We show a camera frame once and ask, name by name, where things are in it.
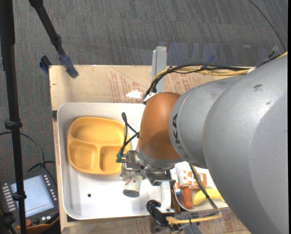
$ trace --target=banana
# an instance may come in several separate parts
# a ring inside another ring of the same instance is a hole
[[[221,199],[224,202],[223,197],[221,196],[221,194],[219,193],[217,189],[206,188],[206,192],[211,199]],[[204,200],[206,200],[206,197],[203,194],[203,192],[200,190],[194,195],[192,203],[194,206],[196,206],[196,205],[201,204]]]

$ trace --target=tripod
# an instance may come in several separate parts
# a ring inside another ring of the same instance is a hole
[[[61,37],[55,32],[49,16],[43,6],[43,0],[29,0],[32,7],[35,8],[43,26],[45,27],[51,43],[59,53],[59,60],[63,66],[67,67],[66,72],[71,77],[78,75],[74,69],[70,58],[65,54],[62,48]],[[15,29],[12,0],[0,0],[0,43],[2,64],[6,76],[6,87],[8,96],[9,119],[5,121],[5,128],[11,130],[13,143],[13,156],[15,165],[15,175],[17,191],[13,194],[13,199],[19,203],[19,218],[21,234],[26,234],[25,204],[26,198],[23,182],[22,155],[20,131],[22,123],[19,117],[18,89],[15,69]],[[41,60],[42,63],[47,60],[46,56]]]

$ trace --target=gray carpet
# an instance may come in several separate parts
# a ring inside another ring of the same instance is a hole
[[[274,46],[288,50],[288,0],[43,0],[62,45],[74,64],[151,65],[153,50],[166,46],[167,65],[206,61],[254,66]],[[54,160],[46,55],[58,53],[28,0],[13,0],[15,56],[21,132]],[[5,74],[0,59],[0,132],[9,117]],[[40,162],[36,146],[22,138],[23,169]],[[47,168],[55,176],[54,164]],[[0,136],[0,181],[15,177],[11,135]],[[8,233],[0,215],[0,234]],[[59,233],[59,225],[46,233]]]

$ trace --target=yellow divided plate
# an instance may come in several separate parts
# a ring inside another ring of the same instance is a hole
[[[116,174],[116,154],[124,142],[124,125],[102,117],[79,117],[68,133],[67,155],[77,170],[90,174]]]

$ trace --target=cylindrical container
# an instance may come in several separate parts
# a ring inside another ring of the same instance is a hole
[[[142,176],[133,175],[125,179],[125,185],[123,193],[128,197],[139,197],[140,187],[142,182]]]

